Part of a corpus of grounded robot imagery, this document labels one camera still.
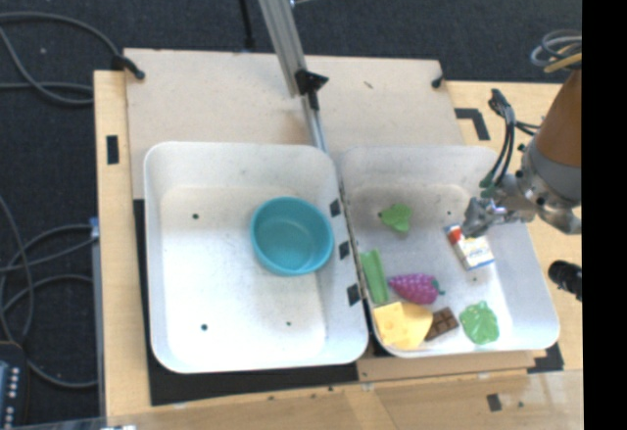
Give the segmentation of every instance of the chocolate bar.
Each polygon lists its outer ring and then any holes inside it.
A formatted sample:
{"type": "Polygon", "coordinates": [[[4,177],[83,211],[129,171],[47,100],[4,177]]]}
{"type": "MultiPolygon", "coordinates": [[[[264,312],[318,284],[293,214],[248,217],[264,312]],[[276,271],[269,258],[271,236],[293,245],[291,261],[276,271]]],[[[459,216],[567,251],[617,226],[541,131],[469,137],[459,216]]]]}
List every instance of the chocolate bar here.
{"type": "Polygon", "coordinates": [[[442,336],[444,333],[452,331],[457,327],[459,327],[459,322],[453,315],[450,308],[446,307],[445,309],[434,311],[433,323],[431,324],[431,328],[427,332],[427,336],[424,338],[424,341],[429,341],[437,338],[438,336],[442,336]]]}

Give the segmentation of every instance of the white tray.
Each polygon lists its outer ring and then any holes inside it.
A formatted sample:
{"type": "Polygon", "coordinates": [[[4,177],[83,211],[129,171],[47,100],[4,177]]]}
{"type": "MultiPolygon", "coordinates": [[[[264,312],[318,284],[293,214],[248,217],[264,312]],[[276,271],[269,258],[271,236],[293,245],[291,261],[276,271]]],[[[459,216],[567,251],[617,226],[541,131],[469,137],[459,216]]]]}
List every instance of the white tray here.
{"type": "Polygon", "coordinates": [[[149,316],[155,356],[181,373],[348,363],[368,340],[331,159],[311,146],[169,142],[145,159],[149,316]],[[262,202],[293,195],[329,215],[336,249],[316,273],[281,277],[249,237],[262,202]]]}
{"type": "MultiPolygon", "coordinates": [[[[488,240],[496,262],[471,271],[462,267],[445,236],[445,226],[463,221],[469,199],[479,195],[479,181],[496,158],[492,150],[470,146],[365,147],[342,157],[347,216],[358,252],[378,249],[386,277],[434,275],[446,294],[428,306],[433,311],[450,307],[458,318],[467,306],[486,301],[499,323],[499,339],[483,346],[473,344],[460,326],[415,351],[385,347],[391,354],[542,350],[556,341],[557,315],[525,224],[492,227],[488,240]],[[413,210],[407,234],[378,217],[398,203],[413,210]]],[[[369,296],[366,300],[375,308],[369,296]]],[[[399,300],[390,289],[390,301],[399,300]]]]}

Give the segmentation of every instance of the black fabric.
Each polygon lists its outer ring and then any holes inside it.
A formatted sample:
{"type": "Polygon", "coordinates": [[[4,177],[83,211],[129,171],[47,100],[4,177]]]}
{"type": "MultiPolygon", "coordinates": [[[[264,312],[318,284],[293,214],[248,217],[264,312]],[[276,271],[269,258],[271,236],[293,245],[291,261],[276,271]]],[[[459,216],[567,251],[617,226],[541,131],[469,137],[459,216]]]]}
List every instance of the black fabric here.
{"type": "MultiPolygon", "coordinates": [[[[247,0],[257,51],[271,45],[256,0],[247,0]]],[[[246,31],[238,0],[0,0],[0,13],[38,11],[84,21],[120,47],[240,51],[246,31]]],[[[582,0],[320,0],[298,5],[295,19],[307,55],[437,59],[445,78],[561,81],[528,56],[557,28],[582,27],[582,0]]],[[[39,80],[92,83],[112,55],[90,35],[62,24],[0,24],[39,80]]],[[[0,43],[0,83],[22,81],[0,43]]],[[[0,91],[0,194],[23,238],[97,215],[94,118],[91,108],[51,105],[33,91],[0,91]]],[[[74,241],[52,240],[46,254],[74,241]]],[[[0,264],[16,251],[0,216],[0,264]]],[[[90,273],[88,249],[42,265],[36,278],[90,273]]],[[[24,276],[11,278],[14,292],[24,276]]],[[[11,312],[19,330],[24,304],[11,312]]],[[[37,292],[27,352],[66,379],[96,374],[93,297],[84,285],[37,292]]],[[[65,390],[32,377],[27,423],[94,416],[95,390],[65,390]]]]}
{"type": "Polygon", "coordinates": [[[196,401],[245,393],[268,392],[294,388],[333,385],[358,381],[357,364],[292,369],[266,369],[227,373],[180,374],[172,372],[159,363],[153,354],[150,342],[150,319],[148,314],[148,282],[146,276],[146,233],[144,202],[133,202],[137,256],[141,282],[142,307],[146,324],[146,352],[150,395],[153,406],[196,401]]]}

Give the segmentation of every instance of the teal bowl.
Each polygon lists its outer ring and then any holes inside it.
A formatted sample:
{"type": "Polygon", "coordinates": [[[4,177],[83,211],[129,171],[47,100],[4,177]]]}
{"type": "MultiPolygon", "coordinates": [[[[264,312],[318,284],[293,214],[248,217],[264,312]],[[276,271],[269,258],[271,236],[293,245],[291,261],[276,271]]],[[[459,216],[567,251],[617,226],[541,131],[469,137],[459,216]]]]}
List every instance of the teal bowl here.
{"type": "Polygon", "coordinates": [[[324,214],[296,197],[261,204],[250,225],[255,256],[277,275],[297,276],[322,268],[333,251],[333,231],[324,214]]]}

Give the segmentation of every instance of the metal pole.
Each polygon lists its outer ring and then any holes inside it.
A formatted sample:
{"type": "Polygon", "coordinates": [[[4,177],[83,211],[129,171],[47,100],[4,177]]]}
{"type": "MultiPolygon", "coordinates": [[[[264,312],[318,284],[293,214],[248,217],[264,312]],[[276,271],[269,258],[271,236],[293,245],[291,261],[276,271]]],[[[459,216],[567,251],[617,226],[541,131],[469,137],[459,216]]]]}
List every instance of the metal pole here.
{"type": "MultiPolygon", "coordinates": [[[[298,35],[290,0],[259,0],[274,52],[278,56],[287,88],[291,95],[300,95],[296,73],[307,70],[303,47],[298,35]]],[[[308,97],[302,98],[303,109],[314,145],[327,152],[318,110],[312,108],[308,97]]]]}

